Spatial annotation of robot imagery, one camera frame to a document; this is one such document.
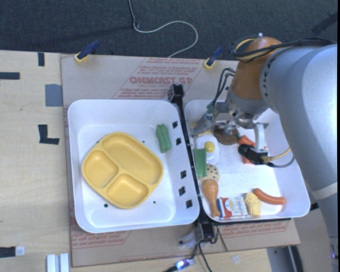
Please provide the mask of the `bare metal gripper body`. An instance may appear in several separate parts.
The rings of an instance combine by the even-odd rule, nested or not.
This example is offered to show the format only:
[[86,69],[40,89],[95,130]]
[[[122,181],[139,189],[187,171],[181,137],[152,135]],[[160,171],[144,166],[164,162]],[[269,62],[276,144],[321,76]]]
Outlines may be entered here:
[[238,128],[255,129],[258,126],[267,128],[269,123],[257,122],[259,114],[249,114],[243,112],[235,103],[230,101],[217,101],[211,104],[212,120],[214,124],[223,129],[225,124],[233,123]]

